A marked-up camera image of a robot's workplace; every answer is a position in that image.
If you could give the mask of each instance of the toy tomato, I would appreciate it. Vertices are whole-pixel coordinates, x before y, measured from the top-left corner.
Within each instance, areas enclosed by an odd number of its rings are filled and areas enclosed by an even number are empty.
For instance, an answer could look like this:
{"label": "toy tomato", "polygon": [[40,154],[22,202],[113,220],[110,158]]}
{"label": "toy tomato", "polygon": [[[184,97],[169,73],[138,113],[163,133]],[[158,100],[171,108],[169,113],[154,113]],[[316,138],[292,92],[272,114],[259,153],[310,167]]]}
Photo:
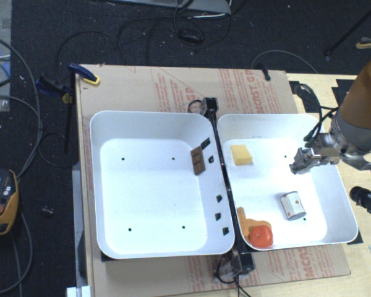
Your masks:
{"label": "toy tomato", "polygon": [[250,242],[256,248],[266,248],[273,244],[273,234],[269,226],[257,225],[250,233]]}

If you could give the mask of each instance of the black carpet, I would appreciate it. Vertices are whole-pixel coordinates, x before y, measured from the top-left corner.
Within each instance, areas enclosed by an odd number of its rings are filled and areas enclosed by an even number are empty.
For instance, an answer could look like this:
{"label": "black carpet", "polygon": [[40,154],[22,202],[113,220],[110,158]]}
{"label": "black carpet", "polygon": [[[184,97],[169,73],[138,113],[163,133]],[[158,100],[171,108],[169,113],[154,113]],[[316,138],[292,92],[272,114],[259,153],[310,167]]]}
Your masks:
{"label": "black carpet", "polygon": [[[371,0],[234,0],[231,18],[195,20],[197,26],[184,19],[196,12],[179,12],[177,29],[200,28],[205,37],[200,46],[178,39],[174,9],[96,0],[12,3],[11,45],[24,57],[35,79],[45,72],[65,84],[69,83],[66,67],[70,62],[245,69],[259,54],[281,50],[300,56],[320,74],[356,75],[371,59],[371,49],[355,47],[362,37],[371,38],[371,16],[333,50],[329,60],[325,56],[371,10]],[[122,52],[116,43],[120,29]],[[279,52],[266,53],[258,62],[272,70],[314,73],[300,59]],[[27,70],[14,54],[11,83],[12,96],[35,104]],[[22,288],[24,296],[57,297],[75,285],[71,166],[78,160],[77,129],[73,115],[70,150],[65,154],[66,105],[58,97],[43,95],[40,103],[47,135],[40,146],[42,156],[37,153],[20,182],[21,209],[34,253]],[[0,126],[0,167],[18,173],[35,143],[36,117],[23,104],[12,102],[10,113],[0,113]],[[46,209],[52,210],[51,217],[43,215]],[[20,217],[13,234],[23,272],[29,248]],[[11,239],[0,237],[0,290],[17,279]],[[19,292],[14,289],[3,296],[19,296]]]}

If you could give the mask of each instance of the metal can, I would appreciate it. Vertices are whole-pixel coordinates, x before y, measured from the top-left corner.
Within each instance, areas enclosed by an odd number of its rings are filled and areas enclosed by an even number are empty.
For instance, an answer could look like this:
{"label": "metal can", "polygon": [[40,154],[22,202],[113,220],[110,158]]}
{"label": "metal can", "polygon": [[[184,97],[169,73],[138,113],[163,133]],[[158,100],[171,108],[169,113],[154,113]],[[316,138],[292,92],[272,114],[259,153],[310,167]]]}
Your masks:
{"label": "metal can", "polygon": [[280,197],[284,212],[288,220],[297,220],[304,217],[307,213],[302,206],[301,199],[297,191],[291,191]]}

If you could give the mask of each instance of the handheld device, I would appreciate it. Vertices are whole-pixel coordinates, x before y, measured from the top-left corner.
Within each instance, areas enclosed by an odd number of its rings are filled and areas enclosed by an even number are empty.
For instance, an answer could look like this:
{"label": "handheld device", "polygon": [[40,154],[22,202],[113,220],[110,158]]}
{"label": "handheld device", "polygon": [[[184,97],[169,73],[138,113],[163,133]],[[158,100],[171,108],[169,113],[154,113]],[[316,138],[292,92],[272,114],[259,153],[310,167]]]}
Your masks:
{"label": "handheld device", "polygon": [[8,233],[18,211],[19,191],[15,173],[0,168],[0,235]]}

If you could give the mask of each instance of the white bin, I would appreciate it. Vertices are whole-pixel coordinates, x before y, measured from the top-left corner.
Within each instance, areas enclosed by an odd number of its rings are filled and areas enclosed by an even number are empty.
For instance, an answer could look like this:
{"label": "white bin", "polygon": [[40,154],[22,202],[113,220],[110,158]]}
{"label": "white bin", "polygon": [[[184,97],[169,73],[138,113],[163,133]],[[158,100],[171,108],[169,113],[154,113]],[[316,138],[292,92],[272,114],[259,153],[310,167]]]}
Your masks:
{"label": "white bin", "polygon": [[[273,245],[260,251],[347,243],[358,226],[336,165],[313,167],[293,174],[293,163],[304,136],[317,120],[308,114],[227,114],[218,121],[218,134],[236,207],[247,218],[271,223]],[[252,164],[234,164],[230,146],[244,144]],[[282,195],[297,191],[306,212],[289,221]]]}
{"label": "white bin", "polygon": [[[231,212],[209,120],[199,114],[102,111],[90,131],[104,254],[196,256],[232,248]],[[195,175],[190,152],[207,138],[206,171]]]}

